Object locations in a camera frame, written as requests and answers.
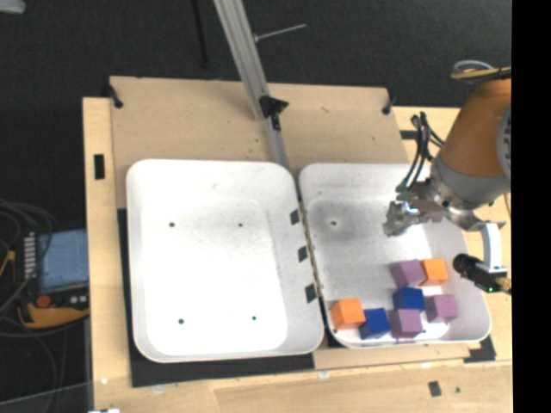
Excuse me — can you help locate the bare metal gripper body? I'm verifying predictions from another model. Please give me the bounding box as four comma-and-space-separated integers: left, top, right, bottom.
407, 179, 507, 233

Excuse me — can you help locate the white plastic tray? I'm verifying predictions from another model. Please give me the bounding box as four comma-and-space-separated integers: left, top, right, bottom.
125, 157, 325, 364
297, 162, 492, 350

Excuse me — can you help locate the purple cube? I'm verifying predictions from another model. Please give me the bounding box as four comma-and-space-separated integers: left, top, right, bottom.
388, 308, 425, 340
389, 259, 428, 289
424, 293, 459, 324

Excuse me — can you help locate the orange cube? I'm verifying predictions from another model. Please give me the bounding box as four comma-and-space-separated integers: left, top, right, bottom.
330, 298, 367, 331
419, 257, 450, 287

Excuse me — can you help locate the blue cube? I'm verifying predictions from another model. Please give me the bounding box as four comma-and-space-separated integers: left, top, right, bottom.
357, 307, 392, 341
392, 286, 427, 313

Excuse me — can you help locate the pale brown flat board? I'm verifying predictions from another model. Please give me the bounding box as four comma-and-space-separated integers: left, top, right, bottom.
108, 75, 473, 371

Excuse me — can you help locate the black cylinder on white bracket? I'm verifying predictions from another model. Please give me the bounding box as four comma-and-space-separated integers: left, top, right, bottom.
452, 222, 511, 294

